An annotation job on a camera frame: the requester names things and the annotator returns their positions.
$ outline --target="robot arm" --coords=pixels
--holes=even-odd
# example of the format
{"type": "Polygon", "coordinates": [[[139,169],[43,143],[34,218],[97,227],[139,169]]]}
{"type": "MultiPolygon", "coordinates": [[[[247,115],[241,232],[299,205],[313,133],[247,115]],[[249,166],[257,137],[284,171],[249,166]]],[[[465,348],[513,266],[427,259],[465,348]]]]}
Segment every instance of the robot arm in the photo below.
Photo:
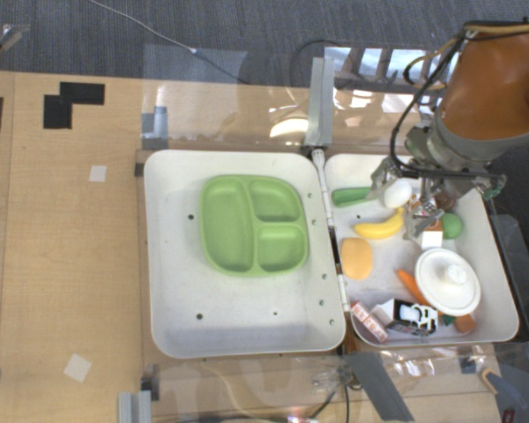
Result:
{"type": "Polygon", "coordinates": [[[391,155],[372,174],[370,197],[399,177],[421,178],[419,214],[406,219],[409,239],[443,215],[432,197],[454,202],[473,188],[485,199],[496,196],[506,179],[490,174],[486,166],[510,147],[529,142],[529,23],[471,22],[438,53],[442,61],[392,132],[391,155]],[[399,127],[461,49],[434,116],[407,133],[412,159],[405,164],[395,153],[399,127]]]}

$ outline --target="white cable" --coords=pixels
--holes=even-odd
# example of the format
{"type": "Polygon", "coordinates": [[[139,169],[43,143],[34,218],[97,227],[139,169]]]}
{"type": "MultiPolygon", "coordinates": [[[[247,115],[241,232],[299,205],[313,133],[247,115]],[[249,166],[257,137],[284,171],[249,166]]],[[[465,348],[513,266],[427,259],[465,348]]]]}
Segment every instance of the white cable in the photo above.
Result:
{"type": "Polygon", "coordinates": [[[174,39],[171,39],[167,36],[165,36],[164,34],[162,33],[159,33],[158,31],[152,29],[149,25],[147,25],[146,23],[144,22],[141,22],[141,20],[138,20],[138,19],[135,19],[134,17],[130,16],[129,14],[126,14],[125,12],[123,11],[119,11],[119,10],[116,10],[110,6],[107,6],[106,4],[102,4],[96,0],[86,0],[87,2],[90,2],[91,4],[96,4],[98,6],[100,6],[101,8],[105,9],[105,10],[108,10],[110,12],[113,12],[114,14],[117,14],[118,16],[122,16],[123,18],[126,18],[128,20],[130,20],[131,22],[134,22],[136,23],[137,25],[143,27],[146,31],[148,31],[149,33],[152,33],[154,34],[155,36],[158,36],[160,37],[161,39],[165,40],[165,41],[168,41],[172,44],[175,44],[176,46],[179,46],[179,47],[182,47],[182,48],[186,48],[188,49],[192,54],[195,54],[196,53],[196,49],[193,48],[193,47],[189,47],[185,44],[182,44],[181,42],[179,41],[175,41],[174,39]]]}

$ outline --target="green divided tray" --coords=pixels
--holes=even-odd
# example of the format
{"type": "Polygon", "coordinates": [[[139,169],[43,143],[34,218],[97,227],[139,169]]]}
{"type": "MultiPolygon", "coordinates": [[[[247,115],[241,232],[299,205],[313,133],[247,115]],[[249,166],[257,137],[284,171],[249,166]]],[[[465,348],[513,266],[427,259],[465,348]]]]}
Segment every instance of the green divided tray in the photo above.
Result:
{"type": "Polygon", "coordinates": [[[200,232],[208,261],[236,276],[289,272],[308,258],[302,201],[288,183],[260,175],[221,175],[200,199],[200,232]]]}

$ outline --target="white lid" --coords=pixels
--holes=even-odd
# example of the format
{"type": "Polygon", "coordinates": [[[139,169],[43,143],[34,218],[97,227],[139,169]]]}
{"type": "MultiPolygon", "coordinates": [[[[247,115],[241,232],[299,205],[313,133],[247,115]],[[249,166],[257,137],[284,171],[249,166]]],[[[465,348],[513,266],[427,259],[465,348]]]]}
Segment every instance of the white lid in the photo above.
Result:
{"type": "Polygon", "coordinates": [[[480,302],[480,282],[472,266],[447,249],[421,254],[415,264],[415,281],[428,303],[446,315],[467,315],[480,302]]]}

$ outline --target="white tray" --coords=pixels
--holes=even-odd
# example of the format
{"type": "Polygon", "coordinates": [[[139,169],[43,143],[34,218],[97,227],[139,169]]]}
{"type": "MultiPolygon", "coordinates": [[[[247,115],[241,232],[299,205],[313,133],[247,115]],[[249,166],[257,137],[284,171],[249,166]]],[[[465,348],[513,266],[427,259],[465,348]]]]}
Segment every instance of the white tray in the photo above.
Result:
{"type": "MultiPolygon", "coordinates": [[[[325,177],[330,191],[341,188],[368,187],[370,175],[384,156],[340,154],[331,157],[325,165],[325,177]]],[[[419,192],[419,182],[411,180],[414,191],[419,192]]],[[[337,239],[340,243],[348,237],[356,237],[354,224],[380,221],[390,217],[394,210],[384,208],[378,201],[337,208],[332,203],[333,219],[337,239]]],[[[462,335],[453,325],[441,326],[438,332],[419,338],[391,331],[390,338],[379,344],[360,325],[356,327],[364,341],[373,346],[392,348],[420,345],[474,344],[501,342],[515,336],[518,331],[518,312],[513,302],[510,287],[505,277],[488,216],[476,190],[458,200],[455,212],[464,223],[464,230],[456,240],[444,241],[443,247],[450,249],[472,265],[481,282],[482,297],[479,307],[473,312],[477,329],[462,335]]],[[[360,300],[373,308],[391,298],[411,300],[411,294],[403,286],[397,269],[414,272],[414,265],[421,253],[420,246],[413,241],[404,241],[405,228],[385,240],[369,241],[373,249],[373,270],[364,280],[346,278],[346,289],[350,301],[360,300]]]]}
{"type": "Polygon", "coordinates": [[[166,355],[328,351],[341,342],[345,318],[310,161],[288,153],[156,152],[145,164],[145,199],[152,333],[166,355]],[[267,175],[296,189],[309,233],[302,267],[264,278],[214,270],[204,256],[197,216],[205,182],[223,174],[267,175]]]}

